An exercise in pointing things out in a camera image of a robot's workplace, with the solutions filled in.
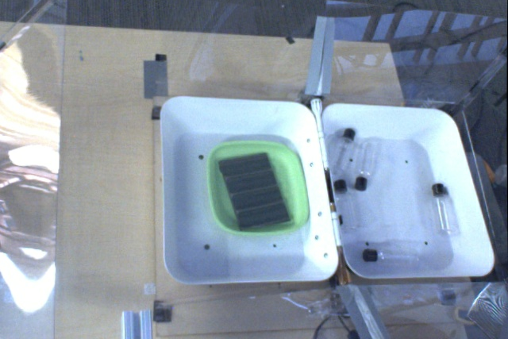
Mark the thin black and white rod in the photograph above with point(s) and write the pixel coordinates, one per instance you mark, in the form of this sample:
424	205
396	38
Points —
322	147

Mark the dark ribbed rectangular block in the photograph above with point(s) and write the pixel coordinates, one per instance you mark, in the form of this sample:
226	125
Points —
254	191

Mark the green square bowl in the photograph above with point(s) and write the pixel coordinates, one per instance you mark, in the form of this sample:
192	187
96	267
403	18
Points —
295	186

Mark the white plastic tray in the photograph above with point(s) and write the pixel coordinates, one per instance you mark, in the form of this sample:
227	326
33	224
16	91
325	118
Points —
401	210
186	186

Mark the clear bottle with black cap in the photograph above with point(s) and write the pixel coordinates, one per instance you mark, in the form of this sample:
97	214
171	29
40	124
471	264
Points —
367	160
391	255
343	145
346	206
444	210

